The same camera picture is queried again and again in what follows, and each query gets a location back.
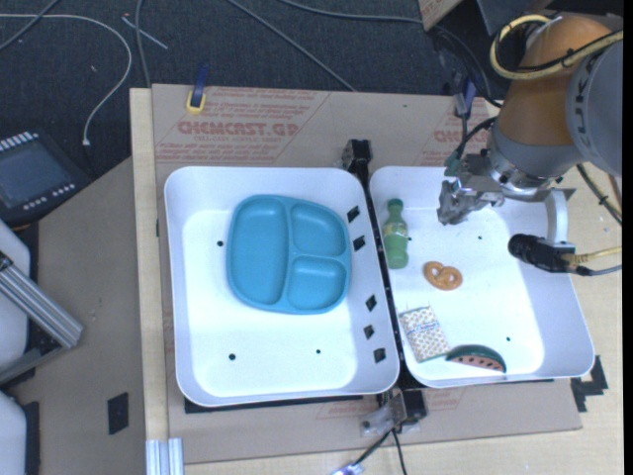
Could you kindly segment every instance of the blue divided plate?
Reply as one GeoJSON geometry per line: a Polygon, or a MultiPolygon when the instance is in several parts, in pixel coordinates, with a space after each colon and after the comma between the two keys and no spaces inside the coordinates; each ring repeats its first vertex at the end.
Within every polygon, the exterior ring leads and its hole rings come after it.
{"type": "Polygon", "coordinates": [[[347,228],[329,208],[255,195],[232,216],[226,244],[230,289],[245,304],[291,314],[325,313],[347,295],[347,228]]]}

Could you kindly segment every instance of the bottle label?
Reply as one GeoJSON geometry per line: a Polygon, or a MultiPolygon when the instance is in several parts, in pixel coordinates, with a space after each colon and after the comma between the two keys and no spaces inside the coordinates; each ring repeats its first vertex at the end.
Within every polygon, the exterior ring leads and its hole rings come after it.
{"type": "Polygon", "coordinates": [[[387,224],[383,227],[383,237],[387,236],[402,236],[403,238],[407,238],[407,225],[400,223],[391,223],[387,224]]]}

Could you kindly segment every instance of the blue clip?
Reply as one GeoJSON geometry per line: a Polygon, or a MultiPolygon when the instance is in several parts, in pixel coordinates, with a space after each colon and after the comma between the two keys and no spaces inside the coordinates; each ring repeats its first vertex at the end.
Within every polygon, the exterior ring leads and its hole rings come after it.
{"type": "Polygon", "coordinates": [[[209,70],[211,70],[211,66],[208,62],[200,65],[194,89],[189,92],[189,97],[187,97],[187,111],[194,115],[199,115],[205,108],[205,102],[207,101],[207,96],[205,95],[205,84],[207,82],[209,70]]]}

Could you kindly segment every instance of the pretzel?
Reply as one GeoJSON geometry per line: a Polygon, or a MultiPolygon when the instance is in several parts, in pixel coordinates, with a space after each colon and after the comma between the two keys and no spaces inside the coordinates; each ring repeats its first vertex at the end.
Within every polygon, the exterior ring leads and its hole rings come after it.
{"type": "Polygon", "coordinates": [[[453,290],[462,284],[462,273],[456,267],[444,266],[441,262],[431,260],[426,262],[423,268],[424,278],[440,290],[453,290]]]}

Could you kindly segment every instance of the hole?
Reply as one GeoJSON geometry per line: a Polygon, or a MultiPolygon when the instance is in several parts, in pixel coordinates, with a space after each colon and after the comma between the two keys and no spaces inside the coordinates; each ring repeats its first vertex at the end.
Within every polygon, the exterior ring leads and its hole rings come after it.
{"type": "Polygon", "coordinates": [[[387,352],[384,348],[376,348],[374,350],[374,360],[376,362],[380,362],[381,360],[384,360],[387,357],[387,352]]]}
{"type": "Polygon", "coordinates": [[[371,312],[377,305],[376,296],[370,297],[367,301],[365,301],[365,305],[367,309],[371,312]]]}
{"type": "Polygon", "coordinates": [[[362,248],[365,245],[365,237],[361,236],[361,237],[357,237],[354,240],[354,251],[358,251],[360,248],[362,248]]]}
{"type": "Polygon", "coordinates": [[[347,222],[351,224],[358,215],[360,215],[360,210],[358,209],[358,206],[354,206],[347,212],[347,222]]]}
{"type": "Polygon", "coordinates": [[[365,337],[367,339],[369,339],[370,337],[372,337],[374,335],[374,328],[372,326],[367,326],[364,330],[365,332],[365,337]]]}

